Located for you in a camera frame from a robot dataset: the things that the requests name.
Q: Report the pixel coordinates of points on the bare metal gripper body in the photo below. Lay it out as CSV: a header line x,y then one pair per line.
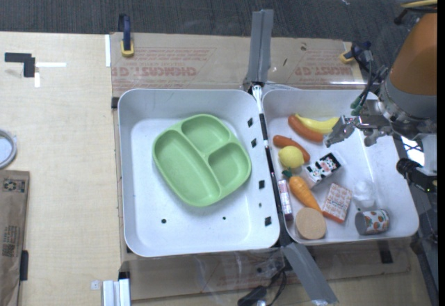
x,y
379,120

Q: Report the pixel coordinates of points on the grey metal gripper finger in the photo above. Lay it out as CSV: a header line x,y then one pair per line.
x,y
339,133
371,137

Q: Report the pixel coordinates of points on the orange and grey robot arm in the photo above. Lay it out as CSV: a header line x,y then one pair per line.
x,y
415,61

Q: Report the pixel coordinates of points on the yellow banana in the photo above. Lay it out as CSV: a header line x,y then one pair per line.
x,y
318,124

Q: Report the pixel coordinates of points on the orange sausage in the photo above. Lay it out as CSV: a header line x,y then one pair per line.
x,y
304,130
286,142

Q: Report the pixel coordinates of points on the white plastic tray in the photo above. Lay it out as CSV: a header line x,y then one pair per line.
x,y
382,172
194,228

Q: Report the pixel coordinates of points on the cow print carton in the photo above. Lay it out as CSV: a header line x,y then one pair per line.
x,y
323,169

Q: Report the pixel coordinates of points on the yellow lemon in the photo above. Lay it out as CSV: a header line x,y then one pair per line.
x,y
291,157

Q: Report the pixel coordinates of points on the orange carrot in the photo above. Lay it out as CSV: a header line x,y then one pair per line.
x,y
303,191

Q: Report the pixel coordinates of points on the orange and white packet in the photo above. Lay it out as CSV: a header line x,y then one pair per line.
x,y
337,202

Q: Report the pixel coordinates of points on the can with orange fruit print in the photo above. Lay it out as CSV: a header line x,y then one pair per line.
x,y
373,222

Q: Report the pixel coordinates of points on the round tan biscuit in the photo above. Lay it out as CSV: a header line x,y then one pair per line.
x,y
310,224

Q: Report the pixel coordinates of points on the green divided plate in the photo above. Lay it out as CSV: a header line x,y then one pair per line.
x,y
187,165

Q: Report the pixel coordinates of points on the brown cardboard board red print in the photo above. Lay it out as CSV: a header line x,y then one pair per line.
x,y
180,64

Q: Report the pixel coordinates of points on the grey tape roll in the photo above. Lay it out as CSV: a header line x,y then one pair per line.
x,y
13,150

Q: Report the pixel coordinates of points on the brown paper bag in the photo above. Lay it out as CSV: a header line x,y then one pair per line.
x,y
12,235

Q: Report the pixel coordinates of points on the black cylinder on white bracket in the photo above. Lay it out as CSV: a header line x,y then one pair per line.
x,y
417,176

